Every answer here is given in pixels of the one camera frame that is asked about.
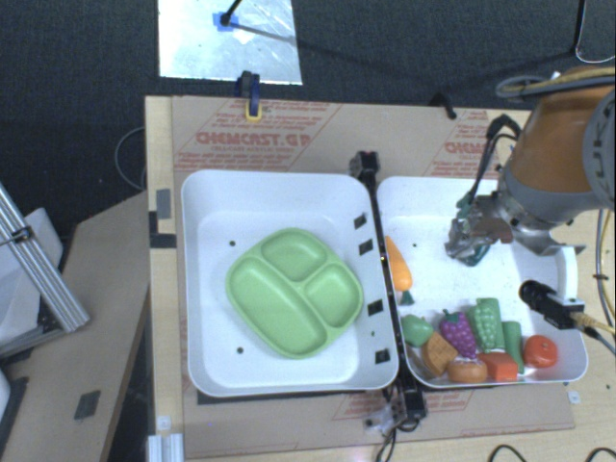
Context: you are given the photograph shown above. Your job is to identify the black cylinder on white bracket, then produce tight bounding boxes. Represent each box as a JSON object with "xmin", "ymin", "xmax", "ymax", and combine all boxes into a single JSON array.
[{"xmin": 518, "ymin": 245, "xmax": 587, "ymax": 330}]

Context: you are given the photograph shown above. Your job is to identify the white plastic tray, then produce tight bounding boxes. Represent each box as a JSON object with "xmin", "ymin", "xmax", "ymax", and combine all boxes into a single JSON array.
[
  {"xmin": 376, "ymin": 175, "xmax": 590, "ymax": 388},
  {"xmin": 180, "ymin": 168, "xmax": 401, "ymax": 398}
]

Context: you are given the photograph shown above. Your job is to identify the thin black rod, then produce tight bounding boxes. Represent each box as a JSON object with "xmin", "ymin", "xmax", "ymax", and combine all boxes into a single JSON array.
[{"xmin": 364, "ymin": 170, "xmax": 411, "ymax": 394}]

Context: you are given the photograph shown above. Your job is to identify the brown waffle biscuit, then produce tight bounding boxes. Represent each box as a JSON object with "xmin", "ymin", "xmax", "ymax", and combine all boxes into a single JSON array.
[{"xmin": 421, "ymin": 330, "xmax": 460, "ymax": 377}]

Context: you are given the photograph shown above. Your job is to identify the green divided plate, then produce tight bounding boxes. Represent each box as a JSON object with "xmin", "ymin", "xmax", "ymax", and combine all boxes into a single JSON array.
[{"xmin": 224, "ymin": 227, "xmax": 365, "ymax": 360}]

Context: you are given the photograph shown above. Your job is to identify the orange tomato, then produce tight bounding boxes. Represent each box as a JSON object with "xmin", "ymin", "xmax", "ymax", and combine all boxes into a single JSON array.
[{"xmin": 523, "ymin": 334, "xmax": 560, "ymax": 370}]

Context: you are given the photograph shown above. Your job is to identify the brown cardboard board red print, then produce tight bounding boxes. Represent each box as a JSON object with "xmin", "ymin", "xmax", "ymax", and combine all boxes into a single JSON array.
[{"xmin": 170, "ymin": 95, "xmax": 577, "ymax": 459}]

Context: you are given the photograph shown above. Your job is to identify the orange carrot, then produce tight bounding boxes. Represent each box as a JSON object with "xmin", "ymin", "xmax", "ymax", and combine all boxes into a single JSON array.
[{"xmin": 383, "ymin": 235, "xmax": 417, "ymax": 306}]

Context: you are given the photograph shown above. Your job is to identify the green pear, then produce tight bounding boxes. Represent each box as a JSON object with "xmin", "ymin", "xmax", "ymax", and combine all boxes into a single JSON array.
[{"xmin": 400, "ymin": 314, "xmax": 435, "ymax": 348}]

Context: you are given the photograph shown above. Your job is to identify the brown doughnut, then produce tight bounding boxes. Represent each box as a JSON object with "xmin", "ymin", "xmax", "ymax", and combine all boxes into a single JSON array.
[{"xmin": 447, "ymin": 357, "xmax": 489, "ymax": 384}]

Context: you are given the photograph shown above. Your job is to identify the purple grapes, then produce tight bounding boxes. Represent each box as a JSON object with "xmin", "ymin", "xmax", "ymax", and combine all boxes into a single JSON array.
[{"xmin": 438, "ymin": 308, "xmax": 479, "ymax": 360}]

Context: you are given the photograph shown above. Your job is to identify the green cucumber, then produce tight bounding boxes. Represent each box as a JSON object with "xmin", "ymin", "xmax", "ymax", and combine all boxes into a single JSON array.
[{"xmin": 500, "ymin": 320, "xmax": 526, "ymax": 375}]

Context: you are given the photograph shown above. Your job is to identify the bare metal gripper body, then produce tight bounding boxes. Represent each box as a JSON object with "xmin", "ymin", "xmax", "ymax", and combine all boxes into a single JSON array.
[{"xmin": 460, "ymin": 192, "xmax": 568, "ymax": 256}]

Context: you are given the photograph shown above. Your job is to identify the orange red block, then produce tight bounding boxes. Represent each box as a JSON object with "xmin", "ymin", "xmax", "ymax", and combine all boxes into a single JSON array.
[{"xmin": 476, "ymin": 350, "xmax": 520, "ymax": 383}]

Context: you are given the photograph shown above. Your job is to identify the dark green small toy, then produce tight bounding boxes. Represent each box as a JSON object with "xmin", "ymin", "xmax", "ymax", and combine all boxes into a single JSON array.
[{"xmin": 460, "ymin": 247, "xmax": 488, "ymax": 268}]

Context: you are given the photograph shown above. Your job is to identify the green grapes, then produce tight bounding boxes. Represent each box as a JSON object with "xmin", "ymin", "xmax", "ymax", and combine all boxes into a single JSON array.
[{"xmin": 466, "ymin": 297, "xmax": 507, "ymax": 355}]

